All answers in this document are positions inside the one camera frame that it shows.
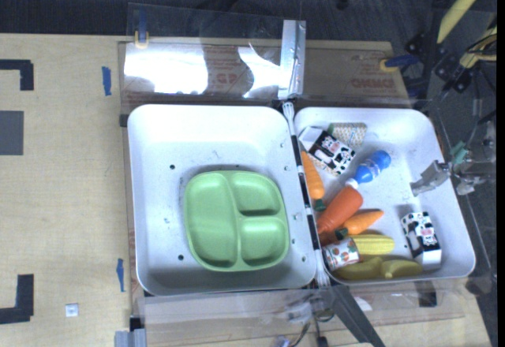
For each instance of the white can orange fruit print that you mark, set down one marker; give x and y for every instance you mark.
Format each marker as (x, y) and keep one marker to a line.
(341, 254)

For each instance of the yellow banana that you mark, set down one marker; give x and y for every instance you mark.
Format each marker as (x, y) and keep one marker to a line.
(402, 268)
(359, 270)

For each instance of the orange bottle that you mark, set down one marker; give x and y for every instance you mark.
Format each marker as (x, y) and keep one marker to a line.
(341, 207)

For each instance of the large cow print carton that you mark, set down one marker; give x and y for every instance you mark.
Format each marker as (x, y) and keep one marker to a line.
(333, 152)

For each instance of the yellow corn cob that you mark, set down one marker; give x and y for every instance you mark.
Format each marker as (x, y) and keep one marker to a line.
(375, 245)

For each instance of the green and orange patterned carton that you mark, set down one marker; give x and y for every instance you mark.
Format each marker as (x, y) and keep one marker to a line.
(349, 132)

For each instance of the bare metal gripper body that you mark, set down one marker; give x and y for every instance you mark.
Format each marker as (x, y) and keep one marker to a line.
(479, 164)

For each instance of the white plastic tray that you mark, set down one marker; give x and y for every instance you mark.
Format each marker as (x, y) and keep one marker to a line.
(158, 180)
(398, 132)

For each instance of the thin black and white rod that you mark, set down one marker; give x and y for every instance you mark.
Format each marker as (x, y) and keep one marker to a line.
(296, 148)

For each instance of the blue and white bottle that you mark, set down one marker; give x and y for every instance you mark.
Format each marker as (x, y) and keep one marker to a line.
(372, 166)

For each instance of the orange carrot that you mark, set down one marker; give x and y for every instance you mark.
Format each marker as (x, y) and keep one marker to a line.
(313, 180)
(363, 221)

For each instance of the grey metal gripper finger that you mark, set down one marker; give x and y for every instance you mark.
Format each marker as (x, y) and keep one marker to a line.
(430, 179)

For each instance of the small cow print carton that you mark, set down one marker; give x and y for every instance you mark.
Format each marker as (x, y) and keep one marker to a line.
(424, 237)

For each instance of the green divided plate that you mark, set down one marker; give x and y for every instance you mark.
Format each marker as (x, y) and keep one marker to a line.
(213, 215)

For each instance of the small white square block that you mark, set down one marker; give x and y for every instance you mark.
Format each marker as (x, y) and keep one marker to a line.
(72, 310)

